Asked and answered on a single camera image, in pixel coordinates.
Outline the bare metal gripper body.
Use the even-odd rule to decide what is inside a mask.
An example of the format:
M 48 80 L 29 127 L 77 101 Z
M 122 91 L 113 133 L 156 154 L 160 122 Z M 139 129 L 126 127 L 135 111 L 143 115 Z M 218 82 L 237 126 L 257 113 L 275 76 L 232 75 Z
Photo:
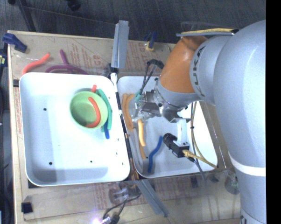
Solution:
M 164 117 L 170 123 L 182 119 L 191 121 L 191 116 L 182 117 L 180 112 L 183 107 L 174 106 L 167 102 L 157 90 L 145 91 L 136 102 L 136 117 L 147 120 L 153 117 Z

